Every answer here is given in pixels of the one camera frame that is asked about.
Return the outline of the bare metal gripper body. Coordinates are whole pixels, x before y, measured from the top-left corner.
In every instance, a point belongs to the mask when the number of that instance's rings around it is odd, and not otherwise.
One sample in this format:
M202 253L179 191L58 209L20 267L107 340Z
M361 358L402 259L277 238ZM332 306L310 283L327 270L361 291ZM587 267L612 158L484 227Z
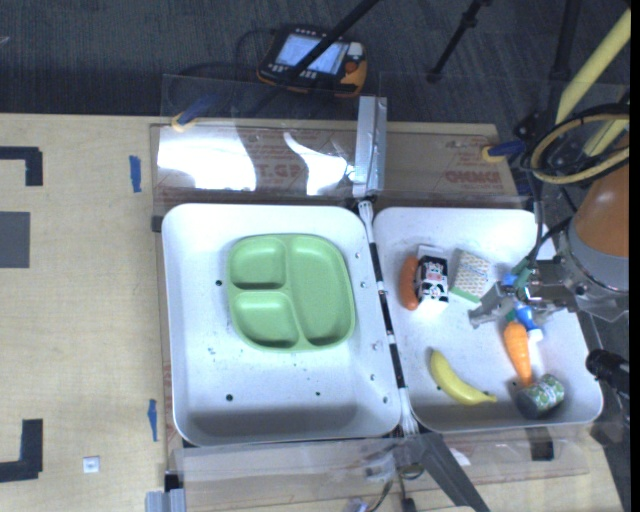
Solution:
M502 287L539 314L566 309L607 322L627 318L628 291L605 284L569 258L522 260L502 278Z

